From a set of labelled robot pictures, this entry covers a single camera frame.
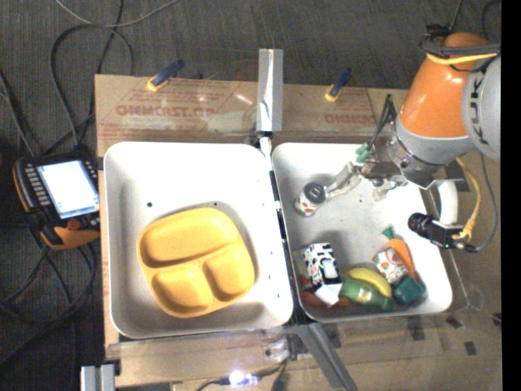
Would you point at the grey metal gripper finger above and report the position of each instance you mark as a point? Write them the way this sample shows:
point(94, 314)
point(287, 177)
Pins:
point(382, 191)
point(344, 183)

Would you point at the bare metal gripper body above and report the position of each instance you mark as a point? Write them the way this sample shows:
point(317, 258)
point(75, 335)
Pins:
point(390, 165)

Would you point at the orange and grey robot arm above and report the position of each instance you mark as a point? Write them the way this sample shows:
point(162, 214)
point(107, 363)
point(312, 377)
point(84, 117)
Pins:
point(433, 96)

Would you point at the white plastic tray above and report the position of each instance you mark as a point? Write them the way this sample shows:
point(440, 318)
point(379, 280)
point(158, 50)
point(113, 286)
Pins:
point(183, 173)
point(358, 222)

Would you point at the small white can, black lid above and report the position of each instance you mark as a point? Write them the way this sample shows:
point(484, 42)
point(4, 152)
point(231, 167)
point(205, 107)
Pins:
point(307, 204)

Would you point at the orange carrot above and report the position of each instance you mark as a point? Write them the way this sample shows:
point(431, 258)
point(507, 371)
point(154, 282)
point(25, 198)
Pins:
point(403, 251)

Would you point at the white packet with orange print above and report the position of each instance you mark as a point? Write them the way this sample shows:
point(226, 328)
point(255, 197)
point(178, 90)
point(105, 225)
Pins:
point(390, 265)

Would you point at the white carton with black patches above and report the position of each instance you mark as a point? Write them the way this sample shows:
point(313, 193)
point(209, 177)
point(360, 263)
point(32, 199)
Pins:
point(323, 265)

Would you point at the yellow banana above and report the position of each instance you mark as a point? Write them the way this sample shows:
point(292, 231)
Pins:
point(374, 279)

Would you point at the dark green block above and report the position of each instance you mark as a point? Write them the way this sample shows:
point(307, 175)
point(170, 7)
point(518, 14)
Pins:
point(408, 291)

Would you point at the green bottle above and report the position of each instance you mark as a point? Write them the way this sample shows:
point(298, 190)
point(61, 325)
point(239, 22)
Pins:
point(362, 293)

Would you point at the red sausage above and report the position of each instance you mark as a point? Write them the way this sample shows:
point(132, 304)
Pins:
point(313, 300)

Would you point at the yellow divided plate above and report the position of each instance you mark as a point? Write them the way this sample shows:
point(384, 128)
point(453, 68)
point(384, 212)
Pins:
point(195, 259)

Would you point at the brown cardboard board, red print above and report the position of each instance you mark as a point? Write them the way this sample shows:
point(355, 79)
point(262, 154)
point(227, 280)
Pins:
point(179, 112)

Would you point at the black cylinder on white bracket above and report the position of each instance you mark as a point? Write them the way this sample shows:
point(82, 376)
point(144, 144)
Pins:
point(435, 230)

